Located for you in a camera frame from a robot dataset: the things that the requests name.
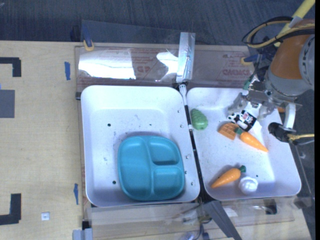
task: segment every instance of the table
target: table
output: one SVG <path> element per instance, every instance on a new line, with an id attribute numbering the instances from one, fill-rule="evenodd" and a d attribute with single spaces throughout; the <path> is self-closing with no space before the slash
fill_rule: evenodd
<path id="1" fill-rule="evenodd" d="M 12 64 L 0 64 L 1 90 L 15 90 L 14 118 L 0 118 L 4 182 L 0 215 L 10 213 L 11 194 L 21 194 L 21 220 L 0 225 L 0 239 L 71 239 L 73 230 L 82 227 L 86 211 L 81 194 L 79 101 L 75 97 L 76 46 L 82 44 L 0 41 L 0 57 L 21 60 L 21 77 L 13 77 Z M 112 214 L 120 216 L 121 211 Z M 121 224 L 112 228 L 122 230 Z M 207 231 L 212 239 L 226 237 L 219 228 L 212 228 Z M 243 239 L 311 239 L 302 210 L 297 208 L 292 208 L 289 221 L 236 229 Z M 179 239 L 183 235 L 181 231 L 167 233 L 137 239 Z M 133 239 L 128 234 L 116 237 Z"/>

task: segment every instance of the dark floor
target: dark floor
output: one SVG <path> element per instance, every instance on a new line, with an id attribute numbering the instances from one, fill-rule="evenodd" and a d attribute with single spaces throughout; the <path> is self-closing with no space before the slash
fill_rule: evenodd
<path id="1" fill-rule="evenodd" d="M 0 40 L 71 42 L 73 26 L 88 20 L 194 32 L 197 42 L 208 45 L 243 45 L 242 37 L 250 29 L 273 17 L 291 16 L 303 1 L 0 0 Z M 305 18 L 315 18 L 315 6 Z M 273 37 L 281 29 L 266 28 L 262 35 Z M 314 133 L 314 100 L 313 91 L 299 99 L 303 108 L 297 112 L 296 128 L 302 133 Z M 314 143 L 293 153 L 303 182 L 299 195 L 312 197 L 304 211 L 315 239 Z"/>

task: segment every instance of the orange carrot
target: orange carrot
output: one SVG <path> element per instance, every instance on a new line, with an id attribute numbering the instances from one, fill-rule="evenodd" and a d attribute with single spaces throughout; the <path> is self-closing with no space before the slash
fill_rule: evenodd
<path id="1" fill-rule="evenodd" d="M 240 140 L 242 140 L 244 143 L 250 145 L 251 147 L 254 147 L 258 150 L 268 152 L 268 149 L 262 145 L 262 143 L 257 140 L 256 137 L 254 137 L 252 134 L 250 134 L 247 131 L 242 131 L 240 128 L 235 129 L 235 132 L 237 134 L 240 134 Z"/>
<path id="2" fill-rule="evenodd" d="M 222 185 L 228 184 L 230 182 L 234 182 L 240 178 L 241 173 L 246 172 L 246 167 L 242 165 L 240 168 L 231 168 L 227 170 L 224 174 L 222 174 L 212 185 L 211 188 L 217 188 Z"/>

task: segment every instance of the yellow pole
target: yellow pole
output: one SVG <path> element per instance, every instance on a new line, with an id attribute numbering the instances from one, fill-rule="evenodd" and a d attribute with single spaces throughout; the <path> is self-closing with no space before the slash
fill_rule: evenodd
<path id="1" fill-rule="evenodd" d="M 304 0 L 302 4 L 299 6 L 299 8 L 295 11 L 295 13 L 292 15 L 292 17 L 298 16 L 300 18 L 303 18 L 307 12 L 314 6 L 316 3 L 316 0 Z M 283 33 L 289 29 L 289 24 L 286 24 L 283 29 L 280 31 L 280 33 Z M 280 42 L 276 42 L 274 46 L 279 47 Z"/>

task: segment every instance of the blue tape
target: blue tape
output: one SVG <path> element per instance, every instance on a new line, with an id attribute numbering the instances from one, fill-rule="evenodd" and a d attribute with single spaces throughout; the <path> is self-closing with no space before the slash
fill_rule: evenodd
<path id="1" fill-rule="evenodd" d="M 64 62 L 64 72 L 65 72 L 65 77 L 66 80 L 71 80 L 70 78 L 70 63 L 69 62 Z"/>
<path id="2" fill-rule="evenodd" d="M 78 198 L 79 191 L 78 191 L 78 184 L 77 183 L 74 183 L 73 193 L 75 196 L 76 205 L 78 205 L 79 204 L 79 198 Z"/>

